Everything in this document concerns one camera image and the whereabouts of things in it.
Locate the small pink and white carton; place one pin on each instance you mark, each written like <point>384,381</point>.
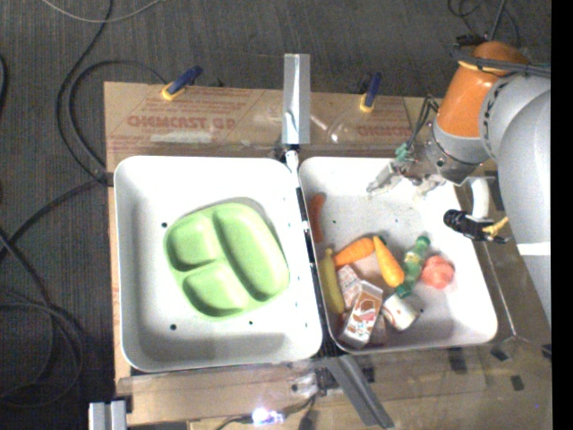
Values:
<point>348,282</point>

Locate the green clear plastic bottle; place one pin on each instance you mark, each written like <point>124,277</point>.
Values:
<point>413,264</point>

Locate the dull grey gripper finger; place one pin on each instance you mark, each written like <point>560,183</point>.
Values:
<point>380,181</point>
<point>427,186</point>

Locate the brown cardboard board red print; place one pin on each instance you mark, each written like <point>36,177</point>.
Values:
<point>188,119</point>

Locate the yellow-orange carrot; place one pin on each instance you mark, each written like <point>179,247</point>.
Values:
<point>387,263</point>

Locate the black cylinder on white bracket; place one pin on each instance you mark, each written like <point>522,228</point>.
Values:
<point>470,217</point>

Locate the orange sausage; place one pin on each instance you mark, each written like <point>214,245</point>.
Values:
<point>317,215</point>

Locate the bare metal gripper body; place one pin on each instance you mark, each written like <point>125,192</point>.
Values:
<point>441,165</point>

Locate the orange carrot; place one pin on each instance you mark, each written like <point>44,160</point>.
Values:
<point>356,251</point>

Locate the pink doughnut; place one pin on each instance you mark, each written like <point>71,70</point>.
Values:
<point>438,272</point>

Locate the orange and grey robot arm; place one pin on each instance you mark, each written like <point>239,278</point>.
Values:
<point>515,141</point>

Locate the green divided plate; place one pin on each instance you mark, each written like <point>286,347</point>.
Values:
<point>226,258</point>

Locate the small white can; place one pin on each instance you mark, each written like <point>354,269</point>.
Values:
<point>399,312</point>

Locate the brown and white carton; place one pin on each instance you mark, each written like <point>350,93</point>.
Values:
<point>361,316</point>

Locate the yellow banana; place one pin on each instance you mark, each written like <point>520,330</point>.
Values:
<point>332,285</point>

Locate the white plastic tray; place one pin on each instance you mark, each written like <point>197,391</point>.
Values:
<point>147,240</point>
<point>447,320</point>

